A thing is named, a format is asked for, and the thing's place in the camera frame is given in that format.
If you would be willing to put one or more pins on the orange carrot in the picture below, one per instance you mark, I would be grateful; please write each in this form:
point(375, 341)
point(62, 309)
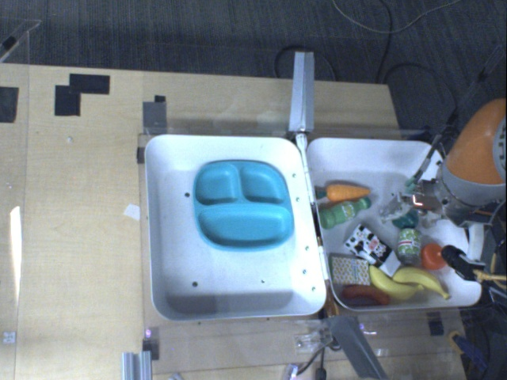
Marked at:
point(348, 192)

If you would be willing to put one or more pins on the red sausage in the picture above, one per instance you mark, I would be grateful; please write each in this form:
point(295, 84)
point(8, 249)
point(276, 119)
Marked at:
point(364, 295)

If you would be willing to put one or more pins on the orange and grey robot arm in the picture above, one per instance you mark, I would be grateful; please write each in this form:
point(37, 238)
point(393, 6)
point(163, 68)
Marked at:
point(477, 149)

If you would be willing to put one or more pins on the black cylinder on white bracket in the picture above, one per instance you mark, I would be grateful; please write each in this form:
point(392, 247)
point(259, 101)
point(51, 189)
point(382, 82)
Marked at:
point(459, 260)

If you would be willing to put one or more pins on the orange round object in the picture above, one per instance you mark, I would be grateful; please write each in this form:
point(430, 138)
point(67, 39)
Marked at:
point(433, 256)

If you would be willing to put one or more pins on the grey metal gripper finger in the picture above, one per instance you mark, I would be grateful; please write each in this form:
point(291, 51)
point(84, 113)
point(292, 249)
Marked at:
point(392, 213)
point(403, 197)

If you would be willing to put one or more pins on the white plastic tray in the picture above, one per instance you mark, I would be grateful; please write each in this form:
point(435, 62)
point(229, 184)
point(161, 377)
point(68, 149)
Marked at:
point(356, 160)
point(174, 228)

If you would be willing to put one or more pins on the blue divided plate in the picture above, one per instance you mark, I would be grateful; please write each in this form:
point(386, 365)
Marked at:
point(241, 220)

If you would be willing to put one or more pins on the yellow banana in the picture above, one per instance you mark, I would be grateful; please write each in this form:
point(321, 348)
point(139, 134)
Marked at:
point(424, 279)
point(390, 287)

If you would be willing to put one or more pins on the teal round object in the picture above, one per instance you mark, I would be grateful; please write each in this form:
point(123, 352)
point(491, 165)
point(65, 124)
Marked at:
point(408, 220)

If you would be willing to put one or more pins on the green and white can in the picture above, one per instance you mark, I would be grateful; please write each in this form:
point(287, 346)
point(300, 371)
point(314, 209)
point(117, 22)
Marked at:
point(409, 245)

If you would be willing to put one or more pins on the green plastic bottle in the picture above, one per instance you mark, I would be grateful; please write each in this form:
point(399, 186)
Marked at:
point(342, 213)

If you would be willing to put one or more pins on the black and white cow-print carton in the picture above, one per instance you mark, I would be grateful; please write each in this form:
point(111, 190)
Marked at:
point(366, 245)

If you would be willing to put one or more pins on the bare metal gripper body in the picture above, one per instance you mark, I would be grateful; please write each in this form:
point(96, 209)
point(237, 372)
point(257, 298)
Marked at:
point(428, 200)

